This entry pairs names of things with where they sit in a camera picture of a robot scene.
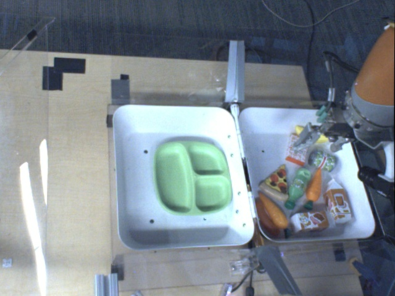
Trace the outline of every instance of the green plate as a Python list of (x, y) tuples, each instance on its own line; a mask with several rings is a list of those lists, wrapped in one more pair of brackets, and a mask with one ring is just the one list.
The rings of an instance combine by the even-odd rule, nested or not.
[(225, 155), (206, 142), (177, 141), (159, 146), (154, 177), (159, 202), (172, 213), (217, 212), (232, 198)]

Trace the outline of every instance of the orange cylinder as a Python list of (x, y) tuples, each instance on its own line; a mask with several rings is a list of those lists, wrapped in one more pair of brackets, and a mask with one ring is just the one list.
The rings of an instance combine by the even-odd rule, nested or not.
[(358, 96), (370, 103), (394, 105), (394, 28), (378, 38), (354, 82)]

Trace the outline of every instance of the table surface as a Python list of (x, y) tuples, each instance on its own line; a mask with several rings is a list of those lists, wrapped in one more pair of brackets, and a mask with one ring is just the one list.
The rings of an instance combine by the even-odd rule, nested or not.
[[(63, 91), (40, 90), (43, 65), (52, 66), (55, 57), (86, 59), (86, 71), (64, 73)], [(28, 162), (32, 188), (44, 189), (39, 185), (38, 152), (43, 139), (48, 142), (48, 195), (33, 193), (33, 203), (45, 259), (46, 293), (93, 295), (94, 275), (109, 274), (115, 257), (116, 220), (111, 208), (106, 116), (111, 79), (119, 79), (121, 74), (130, 76), (135, 102), (150, 98), (157, 102), (164, 97), (169, 102), (205, 104), (207, 96), (221, 98), (227, 63), (32, 51), (12, 63), (0, 76), (0, 118), (5, 124), (0, 129), (5, 137), (0, 145), (0, 256), (12, 258), (12, 267), (1, 269), (2, 295), (40, 294), (21, 201), (20, 166)], [(309, 92), (301, 67), (246, 64), (246, 97), (306, 103)], [(220, 261), (224, 249), (210, 250), (212, 258), (203, 261), (201, 249), (170, 251), (162, 263), (155, 252), (119, 249), (126, 259), (139, 260), (138, 278), (146, 280), (140, 286), (144, 296), (219, 295), (224, 282), (241, 279), (230, 274), (227, 262)], [(330, 245), (314, 249), (283, 246), (281, 251), (304, 295), (362, 295), (359, 279), (346, 261), (335, 261)], [(228, 252), (234, 258), (239, 253), (235, 249)], [(183, 253), (194, 257), (184, 260)], [(356, 242), (346, 244), (346, 258), (351, 257), (360, 257)], [(196, 277), (174, 278), (208, 269), (213, 273), (208, 284), (192, 286), (199, 281)], [(133, 282), (120, 282), (120, 295), (131, 295), (139, 287)], [(267, 274), (255, 275), (254, 287), (256, 295), (277, 295)], [(240, 289), (235, 295), (243, 293)]]

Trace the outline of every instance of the dark floor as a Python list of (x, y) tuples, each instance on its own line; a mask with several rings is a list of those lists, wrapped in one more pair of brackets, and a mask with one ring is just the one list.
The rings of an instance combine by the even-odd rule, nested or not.
[[(320, 19), (353, 0), (307, 1)], [(312, 21), (303, 0), (266, 2), (294, 23)], [(322, 52), (334, 52), (360, 68), (386, 24), (384, 18), (394, 17), (394, 5), (395, 0), (361, 0), (339, 10), (314, 27), (310, 45), (312, 28), (278, 20), (261, 0), (0, 0), (0, 48), (12, 46), (22, 19), (46, 16), (56, 18), (49, 29), (50, 51), (225, 60), (221, 46), (243, 39), (249, 62), (303, 65), (312, 98), (323, 100), (328, 74)], [(338, 99), (355, 76), (335, 67)]]

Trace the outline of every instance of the toy food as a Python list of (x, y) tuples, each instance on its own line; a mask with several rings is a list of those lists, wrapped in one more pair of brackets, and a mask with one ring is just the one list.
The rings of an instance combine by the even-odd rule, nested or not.
[(285, 165), (281, 165), (259, 184), (259, 188), (274, 199), (285, 201), (288, 198)]
[(313, 209), (313, 202), (316, 202), (321, 195), (322, 188), (322, 171), (320, 168), (315, 172), (311, 182), (306, 189), (307, 203), (304, 204), (304, 208), (307, 210)]
[(346, 191), (335, 181), (328, 183), (324, 193), (326, 209), (331, 213), (336, 224), (344, 224), (351, 220), (351, 207)]
[(260, 227), (272, 236), (278, 236), (280, 233), (280, 229), (273, 224), (272, 220), (266, 212), (264, 203), (259, 198), (256, 198), (255, 205), (257, 208)]
[(332, 171), (336, 166), (336, 157), (323, 150), (313, 150), (309, 155), (309, 165), (322, 170)]
[(285, 202), (285, 207), (292, 210), (295, 207), (295, 202), (303, 196), (304, 191), (311, 179), (311, 173), (308, 169), (300, 168), (297, 170), (294, 181), (289, 187), (289, 197)]
[(297, 165), (303, 166), (306, 162), (307, 149), (294, 150), (294, 143), (299, 139), (297, 134), (291, 134), (288, 139), (288, 145), (286, 148), (286, 161), (296, 163)]
[(329, 227), (325, 211), (297, 213), (290, 218), (289, 223), (294, 232), (321, 231)]
[(273, 224), (280, 229), (285, 229), (288, 226), (288, 220), (286, 219), (284, 213), (281, 209), (273, 203), (265, 194), (258, 192), (259, 199), (264, 204), (267, 214), (272, 220)]
[[(301, 132), (303, 131), (304, 127), (301, 125), (295, 126), (295, 132), (297, 135), (300, 135)], [(322, 144), (324, 142), (328, 141), (328, 137), (326, 137), (324, 134), (322, 134), (319, 139), (315, 142), (316, 144)]]

